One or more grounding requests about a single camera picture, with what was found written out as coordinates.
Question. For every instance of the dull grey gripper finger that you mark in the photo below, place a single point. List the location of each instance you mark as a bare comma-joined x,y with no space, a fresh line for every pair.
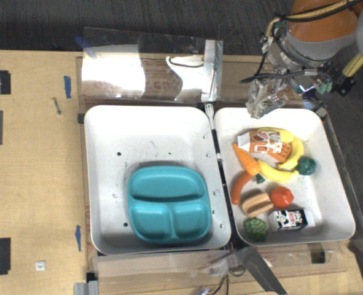
255,103
271,101

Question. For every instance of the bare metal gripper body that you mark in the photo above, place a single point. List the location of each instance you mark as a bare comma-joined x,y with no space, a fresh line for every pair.
282,64

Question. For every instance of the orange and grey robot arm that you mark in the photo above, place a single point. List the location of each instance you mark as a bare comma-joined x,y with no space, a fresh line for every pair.
319,17

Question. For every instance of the orange and white carton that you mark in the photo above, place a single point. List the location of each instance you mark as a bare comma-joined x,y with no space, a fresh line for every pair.
265,144

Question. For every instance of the yellow banana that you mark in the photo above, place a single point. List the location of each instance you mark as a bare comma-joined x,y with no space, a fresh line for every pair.
276,172
297,147

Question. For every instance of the orange carrot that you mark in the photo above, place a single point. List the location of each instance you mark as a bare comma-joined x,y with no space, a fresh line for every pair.
247,161

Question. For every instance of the green broccoli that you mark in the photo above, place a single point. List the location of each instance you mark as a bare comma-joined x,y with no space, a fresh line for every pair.
306,165

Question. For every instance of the orange sausage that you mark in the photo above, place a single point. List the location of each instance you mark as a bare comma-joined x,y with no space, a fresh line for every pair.
239,187

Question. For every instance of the orange-red tomato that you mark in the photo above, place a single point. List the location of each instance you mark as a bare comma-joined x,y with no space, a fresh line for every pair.
282,197

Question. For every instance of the tan hot dog bun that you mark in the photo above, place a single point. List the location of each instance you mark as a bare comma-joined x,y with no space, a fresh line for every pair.
257,203

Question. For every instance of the white plastic tray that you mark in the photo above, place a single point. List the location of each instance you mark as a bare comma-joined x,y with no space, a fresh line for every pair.
156,134
319,201

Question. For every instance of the black and white carton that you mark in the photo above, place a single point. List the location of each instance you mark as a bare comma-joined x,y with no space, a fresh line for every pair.
288,220

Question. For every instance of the green grapes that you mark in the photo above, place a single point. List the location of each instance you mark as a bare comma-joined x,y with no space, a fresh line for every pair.
255,229

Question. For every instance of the teal divided plate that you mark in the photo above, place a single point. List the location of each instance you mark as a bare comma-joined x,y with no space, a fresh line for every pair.
169,204

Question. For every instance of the small dark screw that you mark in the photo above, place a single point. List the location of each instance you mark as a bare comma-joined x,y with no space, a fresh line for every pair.
56,105

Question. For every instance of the small white square piece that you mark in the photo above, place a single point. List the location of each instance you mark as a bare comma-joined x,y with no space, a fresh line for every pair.
40,265

